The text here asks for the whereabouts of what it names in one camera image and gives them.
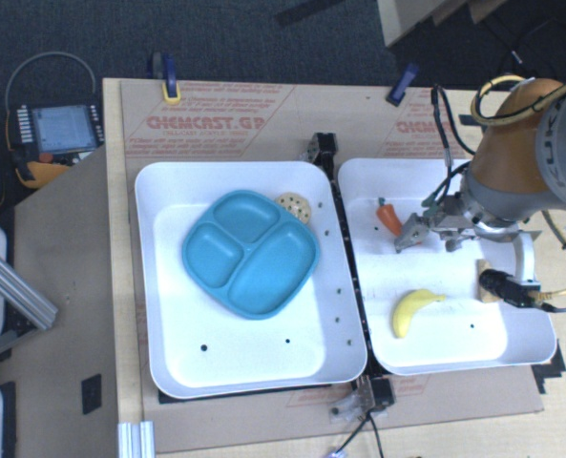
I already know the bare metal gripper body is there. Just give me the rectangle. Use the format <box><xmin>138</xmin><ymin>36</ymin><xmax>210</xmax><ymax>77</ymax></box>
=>
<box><xmin>426</xmin><ymin>195</ymin><xmax>521</xmax><ymax>244</ymax></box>

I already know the orange carrot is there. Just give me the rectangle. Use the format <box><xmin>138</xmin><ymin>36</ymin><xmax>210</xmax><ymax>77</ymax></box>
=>
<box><xmin>375</xmin><ymin>197</ymin><xmax>404</xmax><ymax>238</ymax></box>

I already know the beige bread slice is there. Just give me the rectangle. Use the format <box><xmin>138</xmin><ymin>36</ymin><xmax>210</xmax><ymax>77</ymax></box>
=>
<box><xmin>475</xmin><ymin>258</ymin><xmax>501</xmax><ymax>303</ymax></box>

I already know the yellow banana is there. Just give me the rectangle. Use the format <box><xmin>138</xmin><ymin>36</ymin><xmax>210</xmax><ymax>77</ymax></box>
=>
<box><xmin>390</xmin><ymin>288</ymin><xmax>448</xmax><ymax>340</ymax></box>

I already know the white plastic tray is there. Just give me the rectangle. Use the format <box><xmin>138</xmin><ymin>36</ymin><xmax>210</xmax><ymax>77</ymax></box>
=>
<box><xmin>134</xmin><ymin>160</ymin><xmax>369</xmax><ymax>401</ymax></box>
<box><xmin>336</xmin><ymin>156</ymin><xmax>559</xmax><ymax>377</ymax></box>

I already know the beige dotted biscuit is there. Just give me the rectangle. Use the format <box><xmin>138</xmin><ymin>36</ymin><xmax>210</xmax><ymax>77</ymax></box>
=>
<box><xmin>273</xmin><ymin>191</ymin><xmax>312</xmax><ymax>225</ymax></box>

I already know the blue divided plate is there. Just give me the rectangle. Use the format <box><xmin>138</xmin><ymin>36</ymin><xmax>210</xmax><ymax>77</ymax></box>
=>
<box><xmin>181</xmin><ymin>189</ymin><xmax>322</xmax><ymax>322</ymax></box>

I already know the brown cardboard board red print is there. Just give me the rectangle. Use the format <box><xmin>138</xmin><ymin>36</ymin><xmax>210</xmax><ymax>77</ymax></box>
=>
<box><xmin>119</xmin><ymin>79</ymin><xmax>547</xmax><ymax>454</ymax></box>

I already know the black cylinder on white bracket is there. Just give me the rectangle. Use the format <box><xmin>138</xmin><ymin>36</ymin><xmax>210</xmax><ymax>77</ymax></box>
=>
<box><xmin>477</xmin><ymin>230</ymin><xmax>542</xmax><ymax>310</ymax></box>

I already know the black block with thin wires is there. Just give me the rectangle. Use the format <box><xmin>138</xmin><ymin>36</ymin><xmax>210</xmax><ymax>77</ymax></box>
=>
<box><xmin>352</xmin><ymin>376</ymin><xmax>398</xmax><ymax>415</ymax></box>
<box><xmin>304</xmin><ymin>132</ymin><xmax>338</xmax><ymax>167</ymax></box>

